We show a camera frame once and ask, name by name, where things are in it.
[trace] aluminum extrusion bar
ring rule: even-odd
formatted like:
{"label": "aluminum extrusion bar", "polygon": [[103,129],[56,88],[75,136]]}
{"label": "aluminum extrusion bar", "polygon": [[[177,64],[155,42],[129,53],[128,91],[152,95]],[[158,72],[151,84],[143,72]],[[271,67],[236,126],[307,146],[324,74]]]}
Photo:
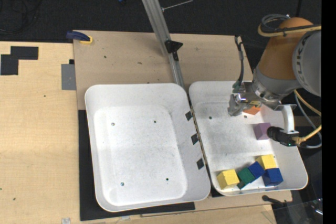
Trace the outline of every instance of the aluminum extrusion bar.
{"label": "aluminum extrusion bar", "polygon": [[149,21],[155,32],[156,38],[160,42],[162,54],[168,56],[175,83],[184,88],[183,77],[179,61],[175,61],[172,53],[168,54],[165,42],[171,40],[169,30],[164,19],[159,0],[142,0],[147,12]]}

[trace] green block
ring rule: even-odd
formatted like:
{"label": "green block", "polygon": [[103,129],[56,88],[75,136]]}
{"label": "green block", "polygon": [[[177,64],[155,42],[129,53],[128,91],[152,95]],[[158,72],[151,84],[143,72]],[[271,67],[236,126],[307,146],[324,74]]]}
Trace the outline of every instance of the green block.
{"label": "green block", "polygon": [[240,181],[238,184],[237,184],[237,187],[239,188],[239,189],[242,189],[242,188],[244,188],[246,186],[246,184],[243,182],[243,181]]}
{"label": "green block", "polygon": [[238,177],[245,185],[256,180],[256,177],[251,173],[251,171],[247,167],[238,173]]}

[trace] black tape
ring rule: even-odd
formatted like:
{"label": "black tape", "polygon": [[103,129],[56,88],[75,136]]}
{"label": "black tape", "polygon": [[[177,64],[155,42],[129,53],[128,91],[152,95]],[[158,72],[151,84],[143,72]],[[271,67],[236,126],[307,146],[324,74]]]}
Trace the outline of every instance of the black tape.
{"label": "black tape", "polygon": [[10,54],[1,55],[0,75],[18,75],[19,60]]}
{"label": "black tape", "polygon": [[186,117],[187,120],[189,121],[189,120],[193,117],[191,111],[189,111],[188,113],[186,113],[185,117]]}
{"label": "black tape", "polygon": [[38,60],[38,47],[11,46],[10,54],[19,60]]}
{"label": "black tape", "polygon": [[197,141],[198,141],[197,134],[192,135],[191,141],[193,141],[193,145],[195,145],[197,143]]}
{"label": "black tape", "polygon": [[201,169],[203,166],[204,166],[203,159],[200,158],[200,159],[197,161],[197,167],[198,167],[198,170]]}
{"label": "black tape", "polygon": [[0,75],[18,75],[19,60],[37,60],[38,47],[11,46],[9,55],[1,55]]}

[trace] blue block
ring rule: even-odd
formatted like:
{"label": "blue block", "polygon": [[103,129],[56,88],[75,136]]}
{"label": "blue block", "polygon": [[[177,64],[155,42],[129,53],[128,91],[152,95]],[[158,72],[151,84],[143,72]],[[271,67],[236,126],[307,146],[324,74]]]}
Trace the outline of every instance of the blue block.
{"label": "blue block", "polygon": [[283,182],[283,178],[279,168],[266,169],[263,174],[263,180],[266,187],[268,186],[278,186]]}
{"label": "blue block", "polygon": [[248,169],[251,171],[256,179],[265,173],[265,170],[258,162],[254,162],[253,164],[251,164]]}

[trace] purple block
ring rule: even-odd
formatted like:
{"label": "purple block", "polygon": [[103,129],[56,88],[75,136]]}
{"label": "purple block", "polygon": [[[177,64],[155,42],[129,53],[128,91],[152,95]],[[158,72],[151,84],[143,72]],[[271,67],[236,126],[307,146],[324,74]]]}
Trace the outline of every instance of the purple block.
{"label": "purple block", "polygon": [[257,140],[266,140],[269,137],[267,136],[267,129],[271,127],[269,122],[259,123],[254,126],[254,134],[256,135]]}

